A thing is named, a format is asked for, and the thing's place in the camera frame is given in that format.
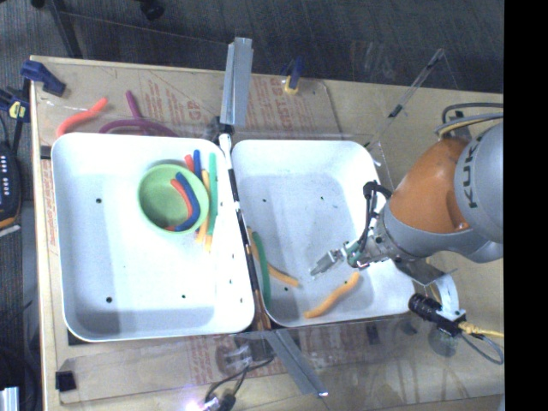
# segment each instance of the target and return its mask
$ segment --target yellow foam stick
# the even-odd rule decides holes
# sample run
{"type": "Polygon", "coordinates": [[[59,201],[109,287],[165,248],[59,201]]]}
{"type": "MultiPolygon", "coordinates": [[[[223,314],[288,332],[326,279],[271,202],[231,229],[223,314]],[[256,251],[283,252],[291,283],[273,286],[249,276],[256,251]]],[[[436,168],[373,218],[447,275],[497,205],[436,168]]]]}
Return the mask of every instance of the yellow foam stick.
{"type": "MultiPolygon", "coordinates": [[[[251,253],[253,254],[254,258],[256,258],[256,260],[259,260],[259,251],[257,250],[255,242],[253,241],[252,233],[253,232],[251,231],[251,229],[247,227],[247,235],[249,236],[249,240],[251,241],[251,253]]],[[[287,274],[281,272],[270,263],[266,264],[266,266],[268,267],[268,273],[277,280],[280,280],[281,282],[284,282],[289,286],[293,286],[294,288],[297,288],[299,286],[299,281],[296,278],[288,276],[287,274]]]]}
{"type": "Polygon", "coordinates": [[[358,283],[358,280],[360,280],[360,272],[354,271],[348,281],[345,284],[339,286],[333,292],[331,292],[331,294],[329,294],[327,298],[319,304],[318,307],[315,307],[310,311],[305,311],[303,313],[304,317],[306,319],[313,319],[314,317],[319,317],[320,315],[323,315],[325,311],[327,311],[331,306],[333,306],[333,304],[335,304],[335,302],[339,299],[339,297],[341,297],[341,295],[349,292],[358,283]]]}
{"type": "Polygon", "coordinates": [[[205,235],[205,250],[210,253],[211,252],[211,243],[213,242],[213,236],[212,235],[205,235]]]}
{"type": "MultiPolygon", "coordinates": [[[[209,194],[209,173],[207,170],[202,169],[202,181],[204,182],[205,190],[207,190],[207,194],[209,194]]],[[[204,237],[207,233],[207,226],[209,225],[209,214],[205,218],[205,221],[200,225],[200,229],[198,230],[198,234],[196,235],[196,241],[198,243],[202,242],[204,240],[204,237]]]]}

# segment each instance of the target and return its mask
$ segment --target wooden table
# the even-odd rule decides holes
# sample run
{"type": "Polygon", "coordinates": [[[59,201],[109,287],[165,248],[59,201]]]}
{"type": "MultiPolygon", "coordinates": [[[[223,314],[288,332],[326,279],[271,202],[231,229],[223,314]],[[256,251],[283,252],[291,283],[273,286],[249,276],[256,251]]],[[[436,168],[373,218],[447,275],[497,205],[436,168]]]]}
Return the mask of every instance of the wooden table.
{"type": "MultiPolygon", "coordinates": [[[[177,123],[203,125],[220,111],[223,72],[54,57],[32,59],[44,63],[67,83],[67,90],[60,98],[45,93],[39,82],[33,83],[31,88],[44,409],[182,409],[188,401],[201,398],[211,382],[223,378],[214,364],[215,348],[223,342],[223,337],[70,344],[63,321],[55,191],[51,161],[47,155],[60,121],[70,111],[91,107],[105,92],[109,95],[110,113],[113,115],[129,116],[123,93],[130,89],[145,100],[141,107],[145,116],[168,117],[174,126],[177,123]],[[63,371],[79,373],[76,379],[78,388],[62,393],[56,389],[56,373],[63,371]]],[[[362,143],[374,134],[382,120],[386,120],[407,90],[405,86],[302,80],[299,95],[288,98],[279,91],[281,86],[279,76],[253,75],[251,110],[248,110],[247,118],[252,127],[268,126],[280,136],[297,131],[303,134],[352,134],[362,143]]],[[[440,123],[444,107],[479,101],[502,102],[502,96],[426,88],[418,90],[383,135],[385,164],[394,184],[436,141],[432,130],[440,123]]],[[[93,132],[100,124],[99,119],[79,130],[93,132]]],[[[481,323],[484,328],[501,331],[503,261],[476,265],[452,253],[441,253],[438,266],[445,271],[458,269],[454,279],[468,318],[481,323]]],[[[392,325],[390,320],[377,323],[382,333],[388,333],[392,325]]],[[[342,326],[318,330],[305,328],[302,333],[306,341],[302,343],[303,347],[330,390],[329,397],[323,400],[324,407],[343,410],[360,406],[367,409],[372,406],[369,401],[375,395],[374,406],[380,408],[379,405],[390,404],[385,389],[388,384],[375,391],[365,388],[364,383],[374,378],[366,368],[377,367],[390,380],[394,373],[386,370],[394,365],[395,360],[408,363],[408,354],[385,354],[366,345],[366,329],[360,325],[349,325],[346,329],[342,326]],[[352,341],[352,351],[332,344],[341,334],[352,341]],[[335,355],[335,359],[325,360],[330,354],[335,355]],[[381,391],[384,402],[378,399],[381,391]]],[[[502,394],[503,368],[488,366],[479,361],[474,352],[468,353],[461,347],[460,351],[465,355],[446,361],[432,356],[426,339],[416,340],[409,346],[412,349],[409,352],[424,352],[427,357],[424,364],[415,360],[418,366],[413,366],[408,373],[415,382],[413,394],[406,394],[406,387],[394,380],[402,388],[396,395],[402,399],[399,404],[502,394]],[[438,376],[441,372],[447,373],[448,364],[451,365],[451,376],[455,377],[456,373],[458,378],[449,386],[447,379],[438,376]]],[[[254,377],[250,376],[238,397],[235,409],[262,405],[260,409],[312,410],[318,407],[319,400],[303,396],[279,361],[261,369],[254,377]]]]}

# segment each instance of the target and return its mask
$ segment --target blue clamp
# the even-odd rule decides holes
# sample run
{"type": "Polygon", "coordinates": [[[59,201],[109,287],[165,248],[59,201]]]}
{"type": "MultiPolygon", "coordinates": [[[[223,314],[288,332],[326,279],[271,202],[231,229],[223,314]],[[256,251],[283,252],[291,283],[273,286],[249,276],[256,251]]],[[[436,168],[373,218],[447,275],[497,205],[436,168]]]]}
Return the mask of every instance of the blue clamp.
{"type": "Polygon", "coordinates": [[[299,78],[305,68],[305,60],[303,57],[298,56],[292,59],[289,64],[285,65],[282,69],[282,76],[287,76],[288,79],[285,82],[285,91],[289,93],[296,93],[299,85],[299,78]]]}
{"type": "Polygon", "coordinates": [[[5,92],[0,89],[0,110],[6,111],[8,116],[17,122],[29,123],[31,121],[30,104],[28,98],[18,92],[5,92]]]}
{"type": "Polygon", "coordinates": [[[61,97],[65,91],[66,84],[56,78],[43,63],[27,59],[21,67],[21,75],[27,79],[44,82],[45,92],[61,97]]]}

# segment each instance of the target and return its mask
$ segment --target clamp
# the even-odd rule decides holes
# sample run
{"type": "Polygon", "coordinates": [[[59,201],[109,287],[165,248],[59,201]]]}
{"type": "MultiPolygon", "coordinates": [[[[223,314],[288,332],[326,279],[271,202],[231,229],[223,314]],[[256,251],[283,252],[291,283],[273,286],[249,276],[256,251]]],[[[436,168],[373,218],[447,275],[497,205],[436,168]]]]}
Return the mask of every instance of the clamp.
{"type": "Polygon", "coordinates": [[[289,94],[296,94],[299,90],[299,79],[305,68],[305,60],[298,56],[282,68],[282,76],[287,76],[283,90],[289,94]]]}
{"type": "Polygon", "coordinates": [[[30,123],[29,88],[30,80],[43,82],[45,92],[61,97],[65,91],[66,84],[63,84],[43,63],[27,59],[21,66],[23,76],[23,88],[16,90],[7,87],[0,89],[0,110],[6,111],[8,116],[16,120],[15,135],[12,144],[12,152],[16,155],[21,139],[23,123],[30,123]]]}

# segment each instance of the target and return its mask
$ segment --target blue foam stick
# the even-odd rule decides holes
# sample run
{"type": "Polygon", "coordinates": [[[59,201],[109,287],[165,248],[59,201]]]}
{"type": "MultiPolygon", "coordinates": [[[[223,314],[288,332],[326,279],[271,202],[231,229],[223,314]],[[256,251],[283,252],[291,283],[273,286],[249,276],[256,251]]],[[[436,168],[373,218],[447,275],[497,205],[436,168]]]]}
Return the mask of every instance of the blue foam stick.
{"type": "Polygon", "coordinates": [[[194,174],[201,180],[202,179],[202,161],[200,159],[200,151],[194,149],[194,174]]]}
{"type": "Polygon", "coordinates": [[[181,172],[176,173],[175,179],[182,185],[182,188],[185,189],[188,200],[190,201],[190,204],[192,204],[193,209],[192,215],[190,215],[190,217],[188,217],[188,219],[184,223],[176,225],[173,229],[174,231],[184,231],[186,229],[190,229],[196,223],[196,221],[198,221],[198,218],[200,217],[200,203],[196,198],[196,194],[194,193],[192,186],[190,186],[190,183],[181,172]]]}

